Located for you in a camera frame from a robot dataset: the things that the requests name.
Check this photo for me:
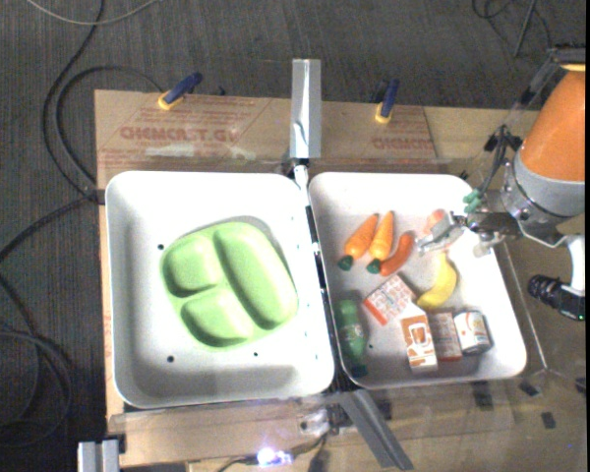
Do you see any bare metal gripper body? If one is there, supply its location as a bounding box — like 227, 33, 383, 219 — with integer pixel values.
465, 172, 569, 248

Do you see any pink and orange round toy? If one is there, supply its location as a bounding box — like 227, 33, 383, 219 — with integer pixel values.
424, 207, 449, 236

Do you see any orange sausage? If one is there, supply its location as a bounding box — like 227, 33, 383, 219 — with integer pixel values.
379, 231, 417, 278

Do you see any yellow banana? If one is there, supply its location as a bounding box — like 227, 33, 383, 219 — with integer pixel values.
415, 252, 459, 312

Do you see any orange carrot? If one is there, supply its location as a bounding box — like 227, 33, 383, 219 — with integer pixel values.
365, 209, 396, 275
336, 212, 380, 271

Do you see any orange and white patterned carton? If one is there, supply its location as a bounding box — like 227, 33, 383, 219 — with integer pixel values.
362, 273, 417, 326

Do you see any white plastic tray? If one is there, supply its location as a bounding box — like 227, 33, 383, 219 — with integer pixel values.
306, 170, 529, 391
103, 169, 337, 410

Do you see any small red and white box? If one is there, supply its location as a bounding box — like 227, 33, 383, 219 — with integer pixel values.
428, 311, 464, 363

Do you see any white and orange can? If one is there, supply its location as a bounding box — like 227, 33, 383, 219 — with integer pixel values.
452, 309, 494, 356

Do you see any orange and white juice carton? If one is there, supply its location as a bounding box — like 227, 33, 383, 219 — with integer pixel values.
398, 302, 441, 375

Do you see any thin black and white rod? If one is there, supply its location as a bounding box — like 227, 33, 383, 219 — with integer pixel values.
293, 163, 336, 393

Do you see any green bottle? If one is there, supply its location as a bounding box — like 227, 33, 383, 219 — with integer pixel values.
333, 298, 371, 379

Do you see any green divided plate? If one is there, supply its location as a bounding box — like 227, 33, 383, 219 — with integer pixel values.
159, 220, 301, 350

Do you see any brown cardboard board, red print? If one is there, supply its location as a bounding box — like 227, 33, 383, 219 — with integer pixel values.
93, 88, 587, 467

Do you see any black cylinder on white bracket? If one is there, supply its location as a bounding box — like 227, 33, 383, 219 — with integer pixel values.
527, 233, 587, 323

